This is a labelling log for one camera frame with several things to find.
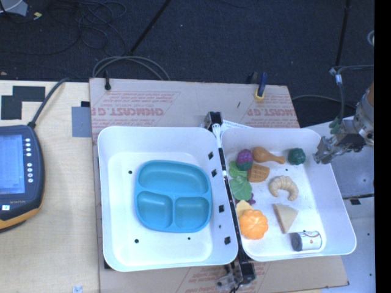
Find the toy can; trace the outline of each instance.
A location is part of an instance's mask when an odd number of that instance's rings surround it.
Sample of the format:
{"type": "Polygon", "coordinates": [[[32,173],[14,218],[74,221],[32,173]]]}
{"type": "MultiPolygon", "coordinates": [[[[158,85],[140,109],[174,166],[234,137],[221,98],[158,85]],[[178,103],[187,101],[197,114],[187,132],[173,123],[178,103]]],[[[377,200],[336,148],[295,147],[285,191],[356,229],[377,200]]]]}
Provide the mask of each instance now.
{"type": "Polygon", "coordinates": [[[290,237],[295,251],[319,250],[322,246],[322,237],[319,231],[290,233],[290,237]]]}

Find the blue clamp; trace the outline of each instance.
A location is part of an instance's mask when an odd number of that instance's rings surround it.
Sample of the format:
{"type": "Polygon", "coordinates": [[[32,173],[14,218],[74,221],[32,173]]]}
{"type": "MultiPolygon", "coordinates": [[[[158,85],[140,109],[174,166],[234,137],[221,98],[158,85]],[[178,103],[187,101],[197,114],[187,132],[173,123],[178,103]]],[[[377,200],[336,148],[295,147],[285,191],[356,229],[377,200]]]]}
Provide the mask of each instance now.
{"type": "Polygon", "coordinates": [[[255,90],[255,99],[258,101],[262,101],[265,97],[265,87],[266,87],[266,78],[268,77],[268,74],[266,72],[263,72],[261,74],[261,78],[259,81],[259,87],[255,90]]]}

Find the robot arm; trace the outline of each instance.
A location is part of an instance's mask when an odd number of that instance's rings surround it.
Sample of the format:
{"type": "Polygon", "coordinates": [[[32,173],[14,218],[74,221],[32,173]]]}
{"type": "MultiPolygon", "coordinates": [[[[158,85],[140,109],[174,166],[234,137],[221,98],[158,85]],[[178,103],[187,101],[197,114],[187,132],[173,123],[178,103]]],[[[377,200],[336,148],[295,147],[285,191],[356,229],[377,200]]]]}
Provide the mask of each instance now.
{"type": "Polygon", "coordinates": [[[374,82],[357,103],[356,113],[352,120],[342,120],[337,126],[331,125],[333,134],[330,138],[323,136],[318,151],[313,154],[316,163],[328,164],[334,157],[346,152],[359,152],[367,145],[374,146],[374,82]]]}

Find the beige croissant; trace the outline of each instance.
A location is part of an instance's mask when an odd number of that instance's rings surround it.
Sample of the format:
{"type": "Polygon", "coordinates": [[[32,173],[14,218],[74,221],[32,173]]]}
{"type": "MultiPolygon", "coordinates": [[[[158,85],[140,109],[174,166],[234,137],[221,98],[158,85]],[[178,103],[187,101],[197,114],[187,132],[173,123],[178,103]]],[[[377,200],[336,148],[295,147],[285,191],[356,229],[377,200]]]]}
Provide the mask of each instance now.
{"type": "Polygon", "coordinates": [[[292,181],[289,176],[278,176],[275,177],[269,183],[269,191],[274,197],[278,197],[278,189],[286,190],[289,192],[288,200],[295,201],[299,196],[299,189],[297,185],[292,181]]]}

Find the blue screen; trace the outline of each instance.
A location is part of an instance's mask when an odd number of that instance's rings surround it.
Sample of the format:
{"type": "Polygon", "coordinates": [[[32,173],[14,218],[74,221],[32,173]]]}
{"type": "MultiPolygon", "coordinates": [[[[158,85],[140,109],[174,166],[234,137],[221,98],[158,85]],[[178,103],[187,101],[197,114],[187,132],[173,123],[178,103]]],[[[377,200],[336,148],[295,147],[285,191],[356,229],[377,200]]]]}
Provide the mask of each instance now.
{"type": "Polygon", "coordinates": [[[0,195],[23,193],[25,188],[22,135],[0,136],[0,195]]]}

